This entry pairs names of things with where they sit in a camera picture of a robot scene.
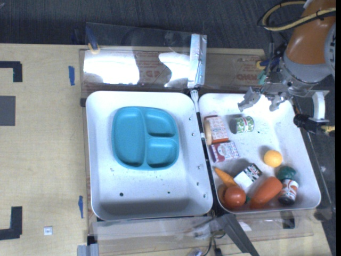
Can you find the large orange carrot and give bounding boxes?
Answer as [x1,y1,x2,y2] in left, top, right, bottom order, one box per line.
[248,176,283,210]

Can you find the blue divided plate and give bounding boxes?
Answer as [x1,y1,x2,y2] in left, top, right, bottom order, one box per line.
[111,106,180,171]

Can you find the red and white carton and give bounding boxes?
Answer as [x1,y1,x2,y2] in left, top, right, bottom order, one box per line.
[209,141,240,163]

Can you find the red tomato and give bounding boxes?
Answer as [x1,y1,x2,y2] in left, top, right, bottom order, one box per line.
[223,186,247,209]

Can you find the dark green broccoli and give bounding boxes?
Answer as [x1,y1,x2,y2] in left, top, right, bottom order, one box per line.
[276,165,297,182]

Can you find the black cylinder on white bracket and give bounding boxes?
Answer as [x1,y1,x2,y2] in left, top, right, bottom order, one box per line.
[293,90,331,133]

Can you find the yellow orange ball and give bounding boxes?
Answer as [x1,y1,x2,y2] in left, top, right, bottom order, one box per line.
[263,149,283,168]

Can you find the orange and white carton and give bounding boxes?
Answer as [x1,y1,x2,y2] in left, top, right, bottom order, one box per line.
[204,115,230,145]

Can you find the white carton with coloured print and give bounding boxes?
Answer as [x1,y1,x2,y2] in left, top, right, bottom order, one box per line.
[233,163,263,190]

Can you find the small orange carrot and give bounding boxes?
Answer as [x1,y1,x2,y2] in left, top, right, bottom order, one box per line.
[214,167,238,188]

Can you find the white plastic tray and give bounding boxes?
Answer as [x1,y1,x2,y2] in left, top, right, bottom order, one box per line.
[85,90,214,221]
[198,92,322,214]

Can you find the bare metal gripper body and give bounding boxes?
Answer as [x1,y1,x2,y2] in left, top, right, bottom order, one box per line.
[261,72,330,101]

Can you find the orange and white can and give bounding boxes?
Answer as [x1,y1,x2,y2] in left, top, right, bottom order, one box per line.
[277,179,299,206]

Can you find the green and white can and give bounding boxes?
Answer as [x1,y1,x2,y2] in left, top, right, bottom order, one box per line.
[229,115,255,135]

